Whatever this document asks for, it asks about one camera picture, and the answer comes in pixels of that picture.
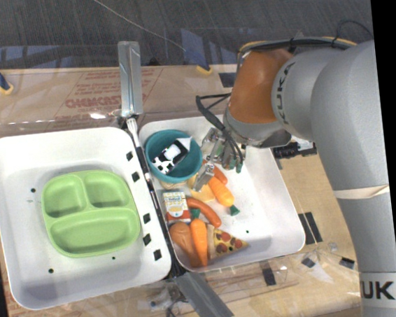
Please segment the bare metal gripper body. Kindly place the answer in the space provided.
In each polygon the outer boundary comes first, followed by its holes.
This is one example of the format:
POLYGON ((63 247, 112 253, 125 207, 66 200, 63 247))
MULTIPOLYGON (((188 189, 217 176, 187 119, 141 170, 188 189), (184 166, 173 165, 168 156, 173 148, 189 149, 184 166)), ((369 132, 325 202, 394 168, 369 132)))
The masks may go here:
POLYGON ((210 128, 202 140, 201 152, 207 162, 224 169, 242 168, 246 158, 246 147, 215 127, 210 128))

